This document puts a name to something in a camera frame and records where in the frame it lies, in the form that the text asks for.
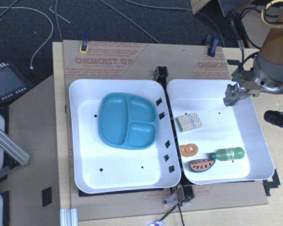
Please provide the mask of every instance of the robot end effector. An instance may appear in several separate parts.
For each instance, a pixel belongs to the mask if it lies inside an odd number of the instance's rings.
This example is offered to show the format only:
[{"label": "robot end effector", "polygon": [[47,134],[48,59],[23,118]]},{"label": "robot end effector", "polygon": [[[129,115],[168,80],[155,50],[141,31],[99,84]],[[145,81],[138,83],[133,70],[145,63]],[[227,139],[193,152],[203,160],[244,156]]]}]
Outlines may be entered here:
[{"label": "robot end effector", "polygon": [[[283,22],[283,13],[278,22]],[[232,74],[234,85],[228,84],[223,99],[226,106],[236,105],[241,99],[251,95],[258,97],[260,92],[283,94],[283,27],[272,28],[259,52],[250,55],[253,67],[245,71],[242,67]],[[283,113],[267,111],[267,122],[283,127]]]}]

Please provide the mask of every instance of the toy bottle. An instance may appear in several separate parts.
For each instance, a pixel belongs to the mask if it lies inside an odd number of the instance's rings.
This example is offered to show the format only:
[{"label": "toy bottle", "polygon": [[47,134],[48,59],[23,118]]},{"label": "toy bottle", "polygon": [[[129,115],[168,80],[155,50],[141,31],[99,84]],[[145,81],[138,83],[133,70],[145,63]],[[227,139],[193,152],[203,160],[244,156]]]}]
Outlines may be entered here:
[{"label": "toy bottle", "polygon": [[209,158],[211,160],[221,160],[221,161],[229,161],[229,160],[237,160],[243,158],[245,155],[244,149],[242,147],[236,148],[227,148],[221,149],[216,153],[210,153]]}]

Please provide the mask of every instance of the black bracket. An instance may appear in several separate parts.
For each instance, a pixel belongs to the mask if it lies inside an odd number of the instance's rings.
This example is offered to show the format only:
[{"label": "black bracket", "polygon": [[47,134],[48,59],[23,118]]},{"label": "black bracket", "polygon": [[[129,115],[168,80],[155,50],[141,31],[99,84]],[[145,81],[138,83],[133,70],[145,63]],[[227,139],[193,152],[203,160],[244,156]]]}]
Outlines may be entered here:
[{"label": "black bracket", "polygon": [[51,186],[42,190],[42,207],[52,203],[52,189]]},{"label": "black bracket", "polygon": [[277,169],[275,169],[274,174],[272,176],[272,181],[268,182],[267,180],[263,180],[263,187],[266,193],[266,196],[270,196],[270,189],[271,188],[278,188],[281,185]]},{"label": "black bracket", "polygon": [[[192,200],[194,198],[194,193],[193,193],[193,188],[192,188],[192,183],[190,183],[184,173],[183,173],[183,163],[180,157],[180,149],[179,149],[179,144],[177,141],[177,135],[176,135],[176,129],[175,129],[175,123],[174,123],[174,119],[173,119],[173,114],[172,114],[172,110],[171,110],[171,104],[170,104],[170,100],[169,100],[169,96],[166,90],[166,78],[168,76],[168,72],[167,72],[167,67],[161,67],[158,66],[154,72],[154,79],[156,82],[160,83],[165,91],[165,96],[166,96],[166,104],[168,106],[168,110],[169,110],[169,115],[170,115],[170,119],[171,119],[171,126],[172,126],[172,131],[173,131],[173,135],[174,135],[174,140],[175,140],[175,144],[176,144],[176,150],[177,150],[177,154],[178,154],[178,160],[179,160],[179,164],[181,167],[181,171],[182,171],[182,176],[181,176],[181,180],[180,180],[180,185],[182,186],[182,191],[183,191],[183,198],[182,198],[182,202],[189,202],[190,200]],[[167,141],[165,143],[166,147],[168,148],[170,145],[170,142]],[[169,171],[170,173],[173,171],[174,168],[169,167]]]},{"label": "black bracket", "polygon": [[2,226],[9,226],[9,191],[1,193],[3,198],[3,221]]}]

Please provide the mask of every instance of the blue plastic plate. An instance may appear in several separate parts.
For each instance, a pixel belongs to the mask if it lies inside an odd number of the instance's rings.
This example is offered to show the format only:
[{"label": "blue plastic plate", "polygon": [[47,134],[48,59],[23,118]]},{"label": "blue plastic plate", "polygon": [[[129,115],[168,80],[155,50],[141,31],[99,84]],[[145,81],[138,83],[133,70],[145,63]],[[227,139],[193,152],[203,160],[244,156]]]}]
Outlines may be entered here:
[{"label": "blue plastic plate", "polygon": [[146,149],[157,137],[155,106],[143,97],[111,93],[102,100],[99,133],[108,145],[125,149]]}]

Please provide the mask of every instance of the black cable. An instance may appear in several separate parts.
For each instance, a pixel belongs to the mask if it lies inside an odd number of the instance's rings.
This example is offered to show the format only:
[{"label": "black cable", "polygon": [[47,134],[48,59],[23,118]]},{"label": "black cable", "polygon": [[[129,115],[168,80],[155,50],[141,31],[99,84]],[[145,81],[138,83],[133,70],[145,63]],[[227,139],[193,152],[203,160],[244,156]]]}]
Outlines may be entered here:
[{"label": "black cable", "polygon": [[241,28],[242,28],[242,30],[243,30],[243,33],[244,33],[246,39],[248,40],[248,42],[250,42],[250,44],[251,44],[252,46],[254,46],[255,48],[261,49],[260,46],[256,45],[256,44],[250,39],[250,37],[249,37],[249,35],[247,34],[246,29],[245,29],[245,27],[244,27],[244,25],[243,25],[242,20],[239,20],[239,23],[240,23],[240,26],[241,26]]},{"label": "black cable", "polygon": [[275,1],[275,0],[270,1],[269,3],[267,3],[267,4],[264,6],[264,8],[263,8],[263,18],[264,18],[264,20],[265,20],[267,23],[269,23],[269,24],[283,24],[283,22],[278,22],[278,21],[270,22],[270,21],[268,21],[268,20],[266,19],[266,17],[267,17],[266,11],[268,10],[268,8],[270,8],[271,6],[273,6],[274,4],[277,4],[277,3],[282,3],[282,4],[283,4],[283,2],[275,2],[275,3],[272,3],[273,1]]},{"label": "black cable", "polygon": [[200,14],[201,16],[205,17],[207,20],[209,20],[213,26],[216,28],[216,30],[218,31],[219,33],[219,36],[221,38],[221,41],[222,41],[222,47],[225,47],[225,41],[224,41],[224,38],[222,36],[222,33],[220,32],[220,30],[218,29],[217,25],[213,22],[213,20],[211,20],[208,16],[206,16],[205,14],[201,13],[201,12],[198,12],[197,14]]},{"label": "black cable", "polygon": [[168,217],[173,211],[174,209],[177,207],[177,205],[175,205],[170,211],[168,211],[159,221],[164,220],[166,217]]},{"label": "black cable", "polygon": [[183,224],[183,226],[184,226],[183,213],[181,212],[181,209],[180,209],[179,204],[178,204],[177,206],[178,206],[178,210],[179,210],[179,213],[180,213],[181,222],[182,222],[182,224]]},{"label": "black cable", "polygon": [[[242,10],[242,12],[240,13],[240,18],[243,19],[243,17],[245,15],[247,15],[251,10],[254,10],[254,11],[258,12],[258,13],[261,13],[261,11],[256,8],[257,6],[258,5],[254,6],[254,7],[248,7],[248,8],[245,8],[244,10]],[[266,14],[266,16],[268,16],[268,17],[278,17],[279,15]]]},{"label": "black cable", "polygon": [[246,63],[246,61],[248,61],[250,58],[254,58],[255,56],[257,56],[259,52],[255,52],[255,53],[252,53],[251,55],[248,55],[241,63],[241,66],[243,67],[243,65]]}]

